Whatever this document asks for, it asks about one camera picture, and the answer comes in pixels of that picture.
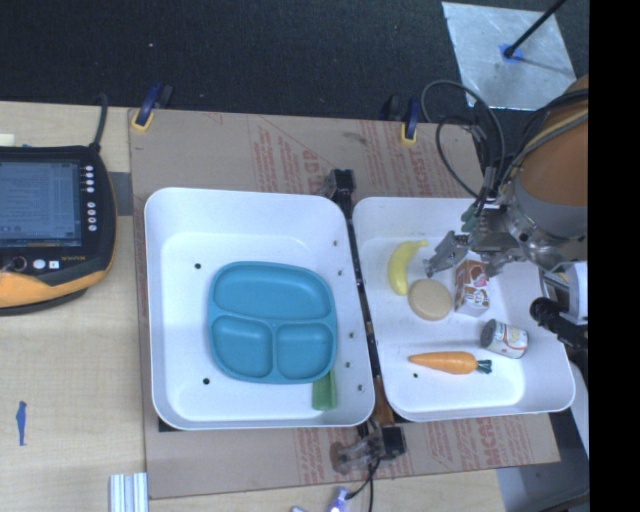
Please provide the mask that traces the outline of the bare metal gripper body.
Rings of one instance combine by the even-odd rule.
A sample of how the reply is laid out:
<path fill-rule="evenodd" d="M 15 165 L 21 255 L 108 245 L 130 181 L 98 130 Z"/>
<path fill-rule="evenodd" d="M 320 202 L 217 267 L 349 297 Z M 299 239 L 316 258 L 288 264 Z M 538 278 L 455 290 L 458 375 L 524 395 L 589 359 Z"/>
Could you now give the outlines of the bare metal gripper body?
<path fill-rule="evenodd" d="M 484 209 L 468 241 L 469 250 L 481 259 L 485 251 L 519 248 L 522 262 L 542 271 L 559 271 L 570 262 L 569 241 L 552 235 L 515 207 Z"/>

